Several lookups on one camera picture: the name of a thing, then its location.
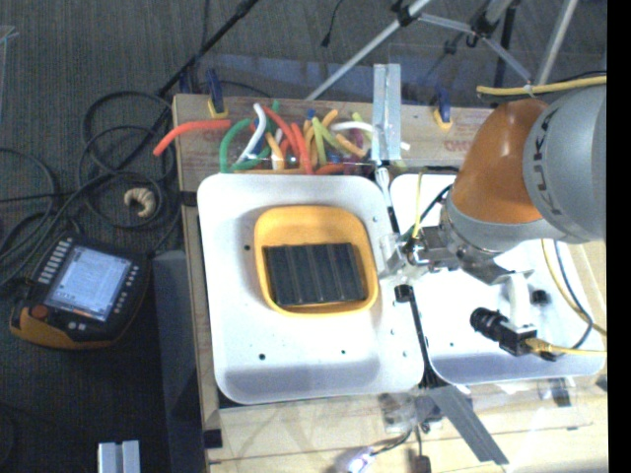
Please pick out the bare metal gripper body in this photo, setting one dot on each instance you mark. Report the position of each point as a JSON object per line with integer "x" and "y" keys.
{"x": 436, "y": 247}

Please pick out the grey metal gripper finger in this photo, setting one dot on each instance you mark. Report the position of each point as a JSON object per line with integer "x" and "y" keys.
{"x": 407, "y": 273}
{"x": 389, "y": 254}

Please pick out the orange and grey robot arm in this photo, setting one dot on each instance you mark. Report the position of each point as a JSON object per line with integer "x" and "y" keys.
{"x": 498, "y": 165}

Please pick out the white plastic tray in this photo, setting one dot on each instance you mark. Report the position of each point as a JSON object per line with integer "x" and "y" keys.
{"x": 458, "y": 323}
{"x": 305, "y": 353}

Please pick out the black ribbed rectangular block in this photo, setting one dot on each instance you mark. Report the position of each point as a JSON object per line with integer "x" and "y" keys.
{"x": 315, "y": 274}

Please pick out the yellow plastic dish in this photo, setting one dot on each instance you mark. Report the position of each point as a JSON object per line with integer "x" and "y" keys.
{"x": 310, "y": 224}

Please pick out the short orange foam tube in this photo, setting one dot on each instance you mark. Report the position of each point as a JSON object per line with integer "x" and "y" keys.
{"x": 351, "y": 145}

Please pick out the white foam tube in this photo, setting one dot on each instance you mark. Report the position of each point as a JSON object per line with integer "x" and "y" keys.
{"x": 260, "y": 121}
{"x": 352, "y": 125}

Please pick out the yellow-green foam tube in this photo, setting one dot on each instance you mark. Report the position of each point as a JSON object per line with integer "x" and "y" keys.
{"x": 318, "y": 136}

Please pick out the green foam tube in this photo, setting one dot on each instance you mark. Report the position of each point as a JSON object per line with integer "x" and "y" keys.
{"x": 223, "y": 150}

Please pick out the brown cardboard board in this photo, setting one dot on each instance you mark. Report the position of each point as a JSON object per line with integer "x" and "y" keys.
{"x": 197, "y": 141}

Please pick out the long orange foam tube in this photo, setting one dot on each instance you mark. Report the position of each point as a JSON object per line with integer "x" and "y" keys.
{"x": 192, "y": 128}

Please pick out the beige toy croissant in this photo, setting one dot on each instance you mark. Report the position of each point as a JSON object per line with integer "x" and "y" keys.
{"x": 143, "y": 199}

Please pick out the black cylinder on white bracket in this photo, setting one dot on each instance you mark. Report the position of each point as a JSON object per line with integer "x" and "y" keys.
{"x": 517, "y": 335}

